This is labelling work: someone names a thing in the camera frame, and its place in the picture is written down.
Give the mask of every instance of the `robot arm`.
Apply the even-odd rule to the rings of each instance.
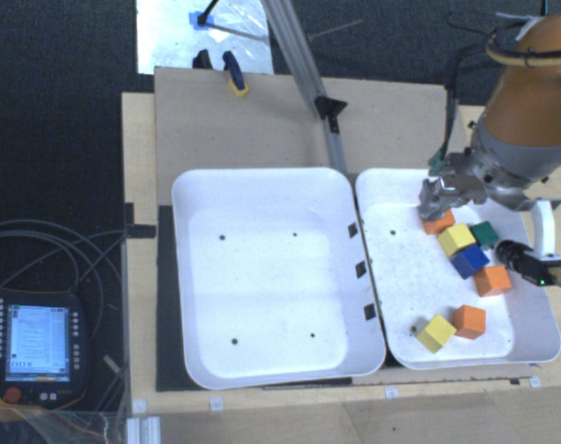
[[[532,200],[524,190],[561,166],[561,14],[536,23],[515,51],[487,46],[487,53],[508,66],[474,126],[469,147],[445,156],[437,179],[423,181],[418,211],[422,219],[436,220],[452,207],[489,198],[513,211],[529,211],[536,241],[521,255],[541,263],[544,257],[554,258],[550,267],[558,268],[552,210],[561,200]],[[517,255],[499,259],[513,269],[505,260],[511,257]]]

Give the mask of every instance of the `empty white tray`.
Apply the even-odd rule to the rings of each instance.
[[[434,235],[418,217],[424,169],[369,169],[356,180],[356,196],[375,278],[388,345],[404,366],[431,369],[461,365],[547,362],[560,352],[561,337],[543,288],[510,273],[513,288],[481,298],[472,277],[462,279]],[[529,244],[521,214],[498,203],[454,209],[457,223],[484,220],[502,239]],[[492,250],[486,252],[496,264]],[[486,333],[475,340],[453,336],[437,353],[416,331],[436,314],[451,320],[468,304],[486,310]]]
[[[342,174],[194,170],[172,194],[184,359],[198,385],[359,376],[381,366],[385,342]]]

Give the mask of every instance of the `dark background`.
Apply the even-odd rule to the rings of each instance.
[[[480,41],[447,26],[448,14],[487,31],[500,24],[487,13],[537,15],[541,1],[294,3],[310,33],[365,21],[312,43],[323,76],[439,84],[447,57]],[[550,12],[558,11],[561,0],[550,0]],[[136,72],[135,31],[135,0],[0,0],[0,221],[39,218],[84,235],[123,228],[120,94],[153,90],[153,78]],[[286,72],[278,50],[273,57],[277,72]],[[498,73],[485,59],[466,65],[461,103],[484,104]],[[1,242],[0,281],[46,251],[32,241]],[[36,284],[56,285],[66,274],[54,265],[37,273]],[[103,357],[123,365],[119,284],[109,271],[103,275],[112,307],[94,344],[93,381],[80,410],[94,410],[114,377]],[[28,281],[13,286],[27,288]],[[117,405],[117,395],[102,404]]]

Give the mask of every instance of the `screen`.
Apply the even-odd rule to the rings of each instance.
[[[69,381],[68,307],[8,306],[6,381]]]

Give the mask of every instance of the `emergency stop button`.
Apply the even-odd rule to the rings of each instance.
[[[8,404],[17,404],[21,400],[21,390],[17,387],[7,388],[3,401]]]

